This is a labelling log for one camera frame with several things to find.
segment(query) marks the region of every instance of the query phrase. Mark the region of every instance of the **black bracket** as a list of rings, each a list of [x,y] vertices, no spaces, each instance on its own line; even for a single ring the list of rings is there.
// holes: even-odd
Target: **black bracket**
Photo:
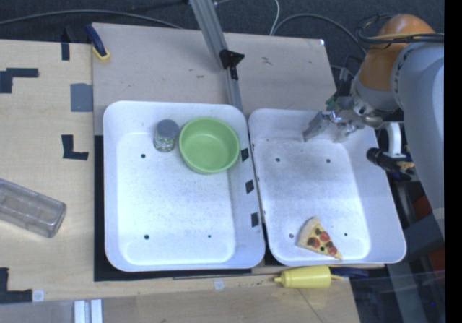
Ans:
[[[232,52],[227,49],[223,49],[219,53],[219,57],[222,60],[222,65],[225,69],[230,69],[231,79],[238,80],[236,66],[243,60],[245,57],[243,54],[238,52]]]
[[[409,158],[391,158],[385,154],[384,150],[376,147],[367,150],[366,157],[371,163],[379,166],[384,171],[398,176],[401,181],[411,181],[417,177],[413,165],[403,166],[403,163],[412,163]]]

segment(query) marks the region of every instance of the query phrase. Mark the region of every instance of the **yellow bottle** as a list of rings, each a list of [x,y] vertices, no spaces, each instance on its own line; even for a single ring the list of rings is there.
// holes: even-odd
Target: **yellow bottle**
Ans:
[[[274,282],[280,282],[286,288],[326,288],[331,281],[331,270],[327,265],[284,270],[274,278]]]

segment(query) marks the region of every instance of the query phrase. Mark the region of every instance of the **black tape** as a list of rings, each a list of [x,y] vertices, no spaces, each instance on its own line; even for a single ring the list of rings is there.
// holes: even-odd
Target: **black tape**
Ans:
[[[14,77],[38,77],[38,69],[6,68],[0,72],[0,93],[12,93]]]
[[[242,158],[243,162],[248,159],[248,148],[244,148],[240,151],[240,157]]]
[[[63,158],[72,160],[87,160],[88,152],[74,152],[74,136],[71,134],[61,135],[63,141],[64,155]]]
[[[0,72],[0,93],[11,93],[13,91],[13,78],[7,72]]]
[[[260,224],[260,220],[258,218],[258,213],[257,212],[254,212],[252,215],[252,228],[253,227],[256,227],[258,224]]]
[[[71,59],[71,51],[68,43],[61,43],[61,60],[69,61]]]
[[[0,303],[32,301],[32,290],[8,291],[8,268],[0,268]]]
[[[255,187],[253,186],[253,181],[248,181],[247,183],[245,183],[245,190],[248,194],[251,193],[254,189]]]

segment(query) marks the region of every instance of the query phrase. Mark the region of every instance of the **white plastic tray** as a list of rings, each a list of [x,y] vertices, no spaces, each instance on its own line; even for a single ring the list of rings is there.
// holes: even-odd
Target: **white plastic tray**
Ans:
[[[155,126],[199,116],[226,121],[242,155],[228,171],[201,175],[178,146],[158,152]],[[247,121],[231,105],[120,101],[103,118],[105,251],[123,271],[243,269],[265,251]]]
[[[334,143],[337,127],[303,141],[317,111],[259,109],[250,140],[269,248],[288,266],[394,263],[406,243],[385,172],[366,158],[377,147],[365,128]],[[344,259],[296,246],[304,222],[318,216]]]

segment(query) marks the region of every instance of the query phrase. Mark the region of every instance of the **pizza slice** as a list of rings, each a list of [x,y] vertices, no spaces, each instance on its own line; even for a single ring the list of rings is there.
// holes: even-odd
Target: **pizza slice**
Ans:
[[[342,260],[339,250],[317,217],[309,219],[303,226],[297,239],[297,245]]]

